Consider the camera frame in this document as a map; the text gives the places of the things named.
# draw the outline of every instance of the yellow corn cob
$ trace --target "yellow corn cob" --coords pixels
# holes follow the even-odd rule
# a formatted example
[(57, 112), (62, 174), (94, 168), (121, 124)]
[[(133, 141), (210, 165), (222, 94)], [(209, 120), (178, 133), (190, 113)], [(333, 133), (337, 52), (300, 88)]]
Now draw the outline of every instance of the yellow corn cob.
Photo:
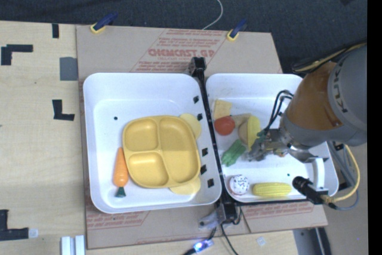
[(253, 186), (252, 192), (257, 196), (277, 198), (292, 191), (292, 186), (286, 183), (259, 183)]

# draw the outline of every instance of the red tomato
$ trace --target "red tomato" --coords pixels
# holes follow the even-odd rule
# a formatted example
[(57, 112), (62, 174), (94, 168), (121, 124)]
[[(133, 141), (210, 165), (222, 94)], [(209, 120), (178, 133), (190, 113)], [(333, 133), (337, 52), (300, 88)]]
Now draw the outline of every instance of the red tomato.
[(231, 116), (224, 116), (215, 120), (214, 127), (220, 135), (229, 135), (235, 128), (235, 121)]

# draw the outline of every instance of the orange carrot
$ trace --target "orange carrot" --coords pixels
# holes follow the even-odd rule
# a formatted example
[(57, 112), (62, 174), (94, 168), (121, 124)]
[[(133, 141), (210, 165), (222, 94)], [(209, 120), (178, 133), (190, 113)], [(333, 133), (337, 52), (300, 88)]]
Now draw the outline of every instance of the orange carrot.
[(115, 195), (116, 197), (122, 198), (126, 196), (124, 186), (127, 184), (128, 180), (129, 177), (127, 172), (124, 150), (123, 148), (118, 148), (113, 174), (113, 183), (115, 186), (118, 187), (118, 191)]

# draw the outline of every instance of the yellow divided plate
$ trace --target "yellow divided plate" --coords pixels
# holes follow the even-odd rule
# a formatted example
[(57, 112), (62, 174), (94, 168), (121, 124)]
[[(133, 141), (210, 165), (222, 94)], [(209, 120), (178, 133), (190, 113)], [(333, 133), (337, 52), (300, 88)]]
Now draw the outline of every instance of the yellow divided plate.
[(184, 185), (199, 175), (201, 162), (188, 123), (176, 116), (129, 122), (122, 135), (131, 178), (146, 188)]
[(197, 177), (195, 180), (193, 180), (190, 183), (176, 186), (176, 187), (170, 187), (170, 190), (177, 195), (194, 195), (197, 193), (201, 188), (201, 180), (199, 177)]

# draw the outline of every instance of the white tray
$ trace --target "white tray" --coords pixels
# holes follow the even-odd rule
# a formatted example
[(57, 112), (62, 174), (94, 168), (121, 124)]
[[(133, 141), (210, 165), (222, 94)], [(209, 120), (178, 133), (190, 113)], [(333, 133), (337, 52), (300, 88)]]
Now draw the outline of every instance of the white tray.
[[(264, 128), (269, 122), (277, 93), (281, 90), (294, 93), (300, 82), (300, 77), (287, 74), (222, 73), (212, 75), (208, 78), (206, 85), (212, 117), (214, 103), (221, 99), (232, 103), (231, 115), (251, 113), (259, 118), (261, 128)], [(281, 111), (287, 106), (288, 100), (286, 101)], [(278, 126), (279, 118), (273, 123), (272, 128)], [(221, 136), (218, 133), (215, 133), (215, 136), (220, 157), (238, 139), (236, 130), (229, 136)], [(327, 188), (330, 195), (335, 194), (338, 190), (338, 178), (327, 144), (321, 144), (310, 151), (314, 155), (328, 159), (323, 163), (321, 161), (317, 164), (303, 164), (290, 155), (283, 158), (268, 155), (260, 162), (249, 162), (241, 157), (230, 167), (223, 165), (222, 172), (226, 186), (228, 180), (236, 174), (243, 174), (251, 184), (245, 195), (234, 195), (228, 188), (226, 189), (232, 198), (245, 203), (305, 199), (305, 196), (295, 189), (292, 189), (292, 192), (284, 198), (263, 198), (252, 193), (252, 186), (255, 183), (281, 182), (292, 185), (293, 178), (302, 176), (314, 180), (313, 183), (317, 186)]]
[[(84, 108), (90, 194), (105, 213), (207, 205), (216, 202), (221, 183), (198, 83), (180, 73), (95, 73), (84, 82)], [(146, 189), (131, 179), (126, 197), (116, 198), (112, 182), (115, 156), (122, 146), (122, 130), (137, 118), (156, 115), (202, 114), (202, 134), (197, 139), (201, 188), (195, 195), (177, 195), (168, 188)]]

